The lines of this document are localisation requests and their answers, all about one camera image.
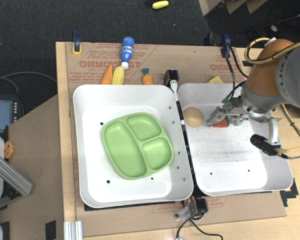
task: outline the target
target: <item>bottle cap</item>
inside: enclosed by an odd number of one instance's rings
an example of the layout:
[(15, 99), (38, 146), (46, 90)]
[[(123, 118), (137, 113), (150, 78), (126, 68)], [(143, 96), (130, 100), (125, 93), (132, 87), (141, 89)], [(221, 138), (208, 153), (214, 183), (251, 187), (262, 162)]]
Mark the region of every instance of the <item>bottle cap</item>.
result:
[(121, 67), (123, 67), (125, 70), (129, 68), (129, 63), (128, 62), (122, 62)]

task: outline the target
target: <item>white tray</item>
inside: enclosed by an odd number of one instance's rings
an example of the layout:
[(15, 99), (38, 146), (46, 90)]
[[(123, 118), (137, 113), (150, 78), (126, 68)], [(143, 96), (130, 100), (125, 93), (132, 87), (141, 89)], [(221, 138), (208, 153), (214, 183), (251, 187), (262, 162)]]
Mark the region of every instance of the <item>white tray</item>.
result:
[[(77, 135), (79, 188), (93, 208), (180, 201), (193, 192), (180, 118), (173, 92), (162, 85), (82, 85), (73, 94)], [(125, 179), (112, 166), (102, 142), (103, 125), (116, 118), (145, 112), (165, 129), (173, 150), (172, 163), (141, 179)]]
[(231, 90), (232, 84), (208, 83), (187, 83), (178, 90), (182, 110), (195, 107), (204, 116), (202, 126), (186, 125), (198, 187), (208, 196), (288, 189), (293, 182), (288, 161), (268, 156), (250, 143), (253, 134), (269, 137), (268, 124), (248, 120), (226, 128), (206, 125)]

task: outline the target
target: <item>brown round object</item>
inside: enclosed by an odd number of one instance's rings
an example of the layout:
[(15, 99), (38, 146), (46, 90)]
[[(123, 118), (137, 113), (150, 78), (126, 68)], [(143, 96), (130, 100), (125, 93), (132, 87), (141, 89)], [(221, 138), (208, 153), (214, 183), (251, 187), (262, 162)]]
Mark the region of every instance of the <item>brown round object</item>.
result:
[(183, 111), (184, 122), (190, 127), (199, 127), (204, 122), (204, 115), (196, 107), (188, 107)]

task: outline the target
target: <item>wooden table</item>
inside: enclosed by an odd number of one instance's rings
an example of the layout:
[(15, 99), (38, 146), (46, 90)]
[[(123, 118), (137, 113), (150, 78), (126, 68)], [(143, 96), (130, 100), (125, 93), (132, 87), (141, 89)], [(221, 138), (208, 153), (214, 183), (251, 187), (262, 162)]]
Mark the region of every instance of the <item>wooden table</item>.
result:
[[(65, 42), (56, 43), (56, 61), (57, 61), (57, 80), (58, 80), (58, 106), (59, 106), (59, 120), (60, 120), (60, 147), (61, 147), (61, 167), (62, 167), (62, 188), (63, 188), (63, 210), (64, 221), (77, 221), (76, 215), (76, 201), (74, 189), (74, 174), (73, 174), (73, 158), (72, 158), (72, 139), (71, 139), (71, 124), (69, 119), (70, 102), (69, 102), (69, 83), (68, 83), (68, 69), (67, 69), (67, 46)], [(244, 49), (237, 48), (237, 54), (240, 60), (243, 59)], [(250, 55), (253, 57), (253, 52), (258, 54), (259, 49), (251, 51)], [(202, 58), (206, 61), (212, 61), (213, 58), (207, 55)], [(245, 72), (249, 71), (248, 67), (243, 68)], [(277, 109), (275, 116), (282, 117), (282, 113)], [(295, 123), (300, 127), (300, 118), (295, 118)], [(295, 132), (290, 128), (288, 122), (282, 119), (279, 122), (280, 138), (284, 148), (300, 146), (300, 139)], [(286, 208), (286, 217), (261, 219), (252, 221), (239, 221), (222, 224), (211, 224), (202, 226), (202, 230), (208, 233), (221, 234), (225, 240), (300, 240), (300, 159), (290, 161), (290, 167), (296, 181), (299, 191), (299, 196), (296, 199), (288, 200), (288, 207)], [(114, 239), (175, 239), (177, 228), (141, 231), (115, 235), (91, 236), (85, 239), (89, 240), (114, 240)], [(217, 237), (202, 236), (193, 226), (184, 227), (181, 230), (181, 236), (185, 239), (218, 239)]]

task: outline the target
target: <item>screen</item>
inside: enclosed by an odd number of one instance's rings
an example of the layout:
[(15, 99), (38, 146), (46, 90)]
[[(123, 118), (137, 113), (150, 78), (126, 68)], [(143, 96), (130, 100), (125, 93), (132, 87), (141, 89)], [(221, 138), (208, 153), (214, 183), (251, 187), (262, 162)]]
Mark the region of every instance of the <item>screen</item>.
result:
[(0, 100), (0, 131), (12, 123), (12, 100)]

